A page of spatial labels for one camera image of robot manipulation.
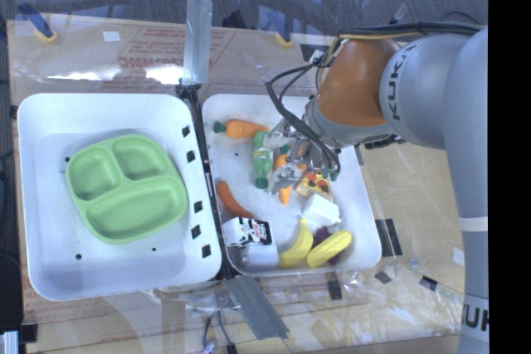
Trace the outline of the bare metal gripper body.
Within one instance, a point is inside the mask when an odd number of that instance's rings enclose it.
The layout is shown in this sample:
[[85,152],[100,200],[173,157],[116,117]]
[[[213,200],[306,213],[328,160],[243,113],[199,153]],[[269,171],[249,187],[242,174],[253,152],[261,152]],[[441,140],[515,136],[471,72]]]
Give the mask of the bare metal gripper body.
[[298,118],[281,118],[270,131],[270,145],[287,151],[280,169],[288,162],[303,163],[308,172],[332,172],[332,152],[308,124]]

